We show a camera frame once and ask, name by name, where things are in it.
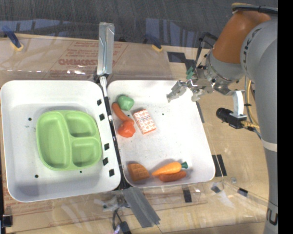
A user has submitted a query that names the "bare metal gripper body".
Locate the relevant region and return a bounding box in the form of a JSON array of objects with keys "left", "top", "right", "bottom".
[{"left": 187, "top": 66, "right": 232, "bottom": 96}]

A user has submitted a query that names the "orange patterned white carton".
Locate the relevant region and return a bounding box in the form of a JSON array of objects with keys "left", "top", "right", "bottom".
[{"left": 132, "top": 108, "right": 158, "bottom": 135}]

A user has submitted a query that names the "white plastic tray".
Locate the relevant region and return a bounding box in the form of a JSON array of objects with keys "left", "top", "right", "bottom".
[
  {"left": 0, "top": 79, "right": 122, "bottom": 203},
  {"left": 106, "top": 79, "right": 216, "bottom": 189}
]

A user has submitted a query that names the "green toy pepper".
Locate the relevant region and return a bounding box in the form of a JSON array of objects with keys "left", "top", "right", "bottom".
[{"left": 117, "top": 94, "right": 135, "bottom": 111}]

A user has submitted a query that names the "orange toy sausage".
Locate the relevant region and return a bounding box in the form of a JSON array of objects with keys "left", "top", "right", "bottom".
[{"left": 111, "top": 102, "right": 135, "bottom": 125}]

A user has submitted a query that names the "orange toy carrot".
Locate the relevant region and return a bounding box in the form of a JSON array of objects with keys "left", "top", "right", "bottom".
[{"left": 151, "top": 161, "right": 189, "bottom": 177}]

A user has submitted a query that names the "brown toy sausage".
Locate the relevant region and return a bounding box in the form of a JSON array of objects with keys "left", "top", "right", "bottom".
[{"left": 158, "top": 170, "right": 188, "bottom": 183}]

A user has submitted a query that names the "brown toy waffle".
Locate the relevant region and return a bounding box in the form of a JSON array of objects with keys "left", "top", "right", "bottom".
[{"left": 127, "top": 162, "right": 150, "bottom": 182}]

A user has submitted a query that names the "brown cardboard board red print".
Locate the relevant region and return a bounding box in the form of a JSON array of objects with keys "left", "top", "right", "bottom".
[{"left": 0, "top": 33, "right": 270, "bottom": 234}]

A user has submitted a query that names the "green divided plate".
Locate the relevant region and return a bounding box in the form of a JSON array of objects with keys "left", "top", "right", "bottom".
[{"left": 36, "top": 110, "right": 103, "bottom": 172}]

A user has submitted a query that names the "black cylinder on white bracket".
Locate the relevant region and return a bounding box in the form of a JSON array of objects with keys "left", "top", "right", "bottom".
[{"left": 215, "top": 90, "right": 248, "bottom": 130}]

